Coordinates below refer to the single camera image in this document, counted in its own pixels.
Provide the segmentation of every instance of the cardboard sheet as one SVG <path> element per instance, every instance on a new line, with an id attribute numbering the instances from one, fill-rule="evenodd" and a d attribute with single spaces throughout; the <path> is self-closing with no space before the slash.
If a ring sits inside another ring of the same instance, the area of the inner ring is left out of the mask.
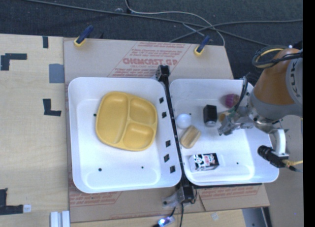
<path id="1" fill-rule="evenodd" d="M 155 75 L 158 65 L 169 65 L 170 82 L 179 78 L 233 79 L 225 48 L 206 46 L 201 56 L 197 44 L 88 39 L 75 47 L 74 39 L 64 39 L 65 102 L 71 222 L 168 215 L 162 200 L 175 188 L 85 194 L 73 184 L 67 87 L 76 77 L 143 77 Z M 206 188 L 198 190 L 195 204 L 185 213 L 268 206 L 264 185 Z"/>

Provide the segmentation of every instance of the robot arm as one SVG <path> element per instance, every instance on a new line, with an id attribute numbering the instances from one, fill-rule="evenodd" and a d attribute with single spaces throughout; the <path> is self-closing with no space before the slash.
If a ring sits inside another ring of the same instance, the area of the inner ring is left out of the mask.
<path id="1" fill-rule="evenodd" d="M 259 59 L 269 53 L 279 53 L 268 62 Z M 236 129 L 256 127 L 273 135 L 275 149 L 261 146 L 259 155 L 276 167 L 284 167 L 288 159 L 285 153 L 284 130 L 275 127 L 275 122 L 286 115 L 303 117 L 303 50 L 295 48 L 267 47 L 257 52 L 253 58 L 256 67 L 264 68 L 253 91 L 247 95 L 247 79 L 244 78 L 239 102 L 221 117 L 219 135 L 229 135 Z M 243 98 L 246 106 L 240 106 Z"/>

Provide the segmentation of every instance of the white bracket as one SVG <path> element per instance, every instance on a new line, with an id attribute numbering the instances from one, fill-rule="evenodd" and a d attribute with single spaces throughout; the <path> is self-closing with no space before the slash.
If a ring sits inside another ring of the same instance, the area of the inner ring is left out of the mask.
<path id="1" fill-rule="evenodd" d="M 272 135 L 275 137 L 276 141 L 276 147 L 273 151 L 275 155 L 279 157 L 288 156 L 288 154 L 285 152 L 286 139 L 284 129 L 274 130 Z"/>
<path id="2" fill-rule="evenodd" d="M 50 212 L 49 224 L 50 227 L 70 227 L 69 211 Z"/>

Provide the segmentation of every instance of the black connector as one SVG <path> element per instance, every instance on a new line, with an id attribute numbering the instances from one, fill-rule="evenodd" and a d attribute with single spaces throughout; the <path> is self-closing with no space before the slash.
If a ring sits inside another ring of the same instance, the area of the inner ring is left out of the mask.
<path id="1" fill-rule="evenodd" d="M 193 186 L 184 186 L 183 191 L 184 191 L 184 197 L 185 197 L 185 200 L 183 201 L 183 203 L 192 202 L 195 200 L 195 193 L 194 193 Z"/>
<path id="2" fill-rule="evenodd" d="M 260 146 L 257 152 L 265 160 L 269 161 L 271 165 L 278 168 L 285 167 L 283 160 L 287 160 L 289 158 L 288 156 L 279 157 L 275 155 L 273 153 L 273 149 L 267 146 Z"/>
<path id="3" fill-rule="evenodd" d="M 163 81 L 161 78 L 162 77 L 169 77 L 169 75 L 171 74 L 171 71 L 169 70 L 169 66 L 167 65 L 159 65 L 156 71 L 156 78 L 157 80 Z"/>

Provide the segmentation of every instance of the black cable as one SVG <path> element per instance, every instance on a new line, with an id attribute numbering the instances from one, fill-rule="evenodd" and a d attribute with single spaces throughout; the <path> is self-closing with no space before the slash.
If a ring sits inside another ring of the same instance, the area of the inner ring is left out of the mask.
<path id="1" fill-rule="evenodd" d="M 263 61 L 263 62 L 259 61 L 263 56 L 268 55 L 269 53 L 278 52 L 278 51 L 281 51 L 281 50 L 286 49 L 286 48 L 288 48 L 288 47 L 287 46 L 281 46 L 281 45 L 266 46 L 266 47 L 258 50 L 255 53 L 254 57 L 252 58 L 252 64 L 258 68 L 268 68 L 268 67 L 274 66 L 278 62 L 288 61 L 288 60 L 303 57 L 303 51 L 301 50 L 298 53 L 287 54 L 281 58 L 271 59 L 271 60 Z"/>
<path id="2" fill-rule="evenodd" d="M 173 209 L 172 213 L 169 215 L 169 217 L 174 215 L 175 209 L 176 209 L 176 207 L 174 207 L 174 209 Z"/>
<path id="3" fill-rule="evenodd" d="M 180 223 L 179 223 L 179 227 L 182 226 L 183 216 L 184 216 L 184 205 L 183 205 L 183 203 L 181 203 L 181 205 L 182 205 L 182 214 L 181 214 L 181 221 L 180 221 Z"/>
<path id="4" fill-rule="evenodd" d="M 242 86 L 242 91 L 241 91 L 241 95 L 240 95 L 240 99 L 238 100 L 238 102 L 234 105 L 234 110 L 233 112 L 236 112 L 238 107 L 240 106 L 245 94 L 246 94 L 246 91 L 247 91 L 247 86 L 248 86 L 248 77 L 249 73 L 246 74 L 246 76 L 244 76 L 244 81 L 243 81 L 243 86 Z"/>
<path id="5" fill-rule="evenodd" d="M 147 15 L 140 15 L 140 14 L 127 14 L 127 13 L 119 13 L 119 12 L 112 12 L 112 11 L 106 11 L 106 10 L 97 10 L 97 9 L 91 9 L 91 8 L 85 8 L 85 7 L 79 7 L 79 6 L 72 6 L 72 5 L 66 5 L 66 4 L 59 4 L 59 3 L 53 3 L 53 2 L 47 2 L 47 1 L 42 1 L 42 0 L 21 0 L 21 1 L 27 1 L 27 2 L 32 2 L 32 3 L 39 3 L 39 4 L 47 4 L 47 5 L 53 5 L 53 6 L 58 6 L 58 7 L 64 7 L 64 8 L 70 8 L 70 9 L 76 9 L 76 10 L 83 10 L 83 11 L 90 11 L 90 12 L 98 12 L 98 13 L 105 13 L 105 14 L 113 14 L 113 15 L 121 15 L 121 16 L 128 16 L 128 17 L 138 17 L 138 18 L 144 18 L 144 19 L 152 19 L 152 20 L 159 20 L 159 21 L 167 21 L 167 22 L 172 22 L 172 23 L 179 23 L 179 24 L 186 24 L 186 25 L 191 25 L 191 26 L 196 26 L 196 27 L 201 27 L 202 29 L 196 30 L 193 32 L 190 32 L 188 34 L 185 34 L 181 37 L 178 37 L 176 39 L 173 39 L 169 42 L 173 42 L 176 40 L 179 40 L 181 38 L 184 38 L 186 36 L 192 35 L 196 32 L 206 30 L 206 29 L 212 29 L 216 32 L 221 32 L 239 39 L 243 39 L 249 42 L 257 43 L 259 45 L 263 46 L 268 46 L 268 44 L 261 43 L 259 41 L 251 40 L 245 37 L 241 37 L 236 34 L 232 34 L 223 30 L 216 29 L 214 27 L 217 26 L 223 26 L 223 25 L 236 25 L 236 24 L 247 24 L 247 23 L 291 23 L 291 22 L 301 22 L 303 19 L 296 19 L 296 20 L 287 20 L 287 21 L 241 21 L 241 22 L 227 22 L 227 23 L 221 23 L 221 24 L 214 24 L 212 26 L 203 26 L 199 25 L 196 23 L 189 23 L 189 22 L 183 22 L 183 21 L 178 21 L 178 20 L 173 20 L 173 19 L 166 19 L 166 18 L 157 18 L 157 17 L 152 17 L 152 16 L 147 16 Z"/>
<path id="6" fill-rule="evenodd" d="M 195 189 L 195 197 L 194 197 L 194 200 L 190 201 L 191 204 L 195 204 L 195 202 L 197 201 L 197 196 L 198 196 L 198 191 L 197 189 Z"/>
<path id="7" fill-rule="evenodd" d="M 294 166 L 289 166 L 288 168 L 289 168 L 291 171 L 303 173 L 303 170 L 297 169 L 297 168 L 295 168 Z"/>
<path id="8" fill-rule="evenodd" d="M 254 43 L 258 43 L 258 44 L 263 45 L 263 46 L 268 46 L 268 44 L 265 44 L 265 43 L 261 43 L 261 42 L 258 42 L 258 41 L 252 40 L 252 39 L 244 38 L 244 37 L 241 37 L 241 36 L 239 36 L 239 35 L 232 34 L 232 33 L 230 33 L 230 32 L 223 32 L 222 30 L 218 30 L 218 29 L 214 28 L 214 25 L 211 24 L 211 23 L 209 23 L 206 19 L 204 19 L 204 18 L 202 18 L 201 16 L 199 16 L 199 15 L 197 15 L 197 14 L 194 14 L 194 13 L 182 12 L 182 11 L 138 12 L 138 11 L 134 11 L 134 10 L 132 10 L 132 9 L 130 8 L 128 0 L 125 0 L 125 3 L 126 3 L 126 6 L 127 6 L 127 8 L 128 8 L 129 11 L 134 12 L 134 13 L 137 13 L 137 14 L 182 13 L 182 14 L 187 14 L 187 15 L 193 15 L 193 16 L 195 16 L 195 17 L 197 17 L 197 18 L 203 20 L 203 21 L 206 22 L 207 24 L 209 24 L 209 27 L 202 28 L 202 30 L 211 29 L 211 30 L 216 31 L 216 32 L 221 36 L 221 38 L 222 38 L 222 40 L 223 40 L 223 46 L 225 45 L 225 40 L 224 40 L 223 36 L 221 35 L 221 32 L 222 32 L 222 33 L 225 33 L 225 34 L 228 34 L 228 35 L 231 35 L 231 36 L 234 36 L 234 37 L 237 37 L 237 38 L 240 38 L 240 39 L 244 39 L 244 40 L 249 41 L 249 42 L 254 42 Z M 194 30 L 193 32 L 189 33 L 188 35 L 194 34 L 195 32 L 198 32 L 198 31 L 195 31 L 195 30 Z M 179 37 L 179 38 L 176 38 L 176 39 L 173 39 L 173 40 L 171 40 L 171 41 L 169 41 L 169 42 L 174 42 L 174 41 L 176 41 L 176 40 L 178 40 L 178 39 L 180 39 L 180 38 L 182 38 L 182 37 L 183 37 L 183 36 L 181 36 L 181 37 Z"/>
<path id="9" fill-rule="evenodd" d="M 276 21 L 276 20 L 275 21 L 235 21 L 235 22 L 219 23 L 219 24 L 213 24 L 212 26 L 207 26 L 207 27 L 203 27 L 201 29 L 194 30 L 192 32 L 189 32 L 187 34 L 179 36 L 179 37 L 177 37 L 175 39 L 172 39 L 169 42 L 177 41 L 179 39 L 185 38 L 185 37 L 187 37 L 189 35 L 192 35 L 192 34 L 195 34 L 195 33 L 198 33 L 198 32 L 204 31 L 204 30 L 207 30 L 207 29 L 217 30 L 215 27 L 219 27 L 219 26 L 237 25 L 237 24 L 279 24 L 279 23 L 284 24 L 284 23 L 294 23 L 294 22 L 302 22 L 302 21 L 303 21 L 303 19 L 284 20 L 284 21 Z M 240 39 L 244 39 L 244 40 L 247 40 L 247 41 L 250 41 L 250 42 L 254 42 L 254 43 L 257 43 L 257 44 L 260 44 L 260 45 L 263 45 L 263 46 L 268 46 L 268 44 L 261 43 L 259 41 L 247 39 L 247 38 L 244 38 L 244 37 L 241 37 L 241 36 L 238 36 L 238 35 L 235 35 L 235 34 L 232 34 L 232 33 L 226 32 L 226 31 L 223 31 L 223 30 L 219 30 L 219 31 L 224 33 L 224 34 L 231 35 L 231 36 L 234 36 L 234 37 L 237 37 L 237 38 L 240 38 Z"/>

